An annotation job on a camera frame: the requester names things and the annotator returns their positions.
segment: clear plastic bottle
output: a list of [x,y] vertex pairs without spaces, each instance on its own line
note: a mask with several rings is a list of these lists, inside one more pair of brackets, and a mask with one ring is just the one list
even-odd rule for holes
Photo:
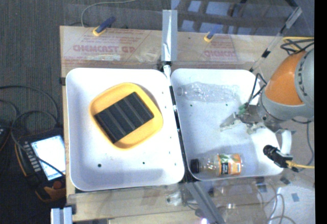
[[189,83],[177,88],[177,95],[191,101],[232,102],[238,100],[237,85],[217,85],[200,82]]
[[209,176],[220,177],[241,174],[243,160],[240,154],[213,153],[206,157],[191,160],[191,172],[204,172]]

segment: yellow tray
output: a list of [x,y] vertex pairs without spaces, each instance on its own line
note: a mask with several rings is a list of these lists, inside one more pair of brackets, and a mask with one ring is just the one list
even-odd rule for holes
[[[147,121],[145,124],[141,125],[131,133],[124,136],[119,141],[112,143],[107,133],[102,129],[97,120],[95,119],[95,115],[114,103],[120,101],[131,93],[135,92],[140,99],[144,102],[144,104],[148,107],[148,109],[152,112],[153,118]],[[128,150],[131,149],[142,142],[149,139],[156,132],[158,132],[164,123],[162,118],[162,114],[155,105],[155,103],[150,99],[150,97],[141,89],[141,87],[137,84],[133,83],[122,83],[115,85],[108,90],[102,92],[97,97],[95,97],[90,105],[89,105],[89,114],[92,118],[92,121],[95,123],[99,131],[106,136],[109,143],[120,150]]]

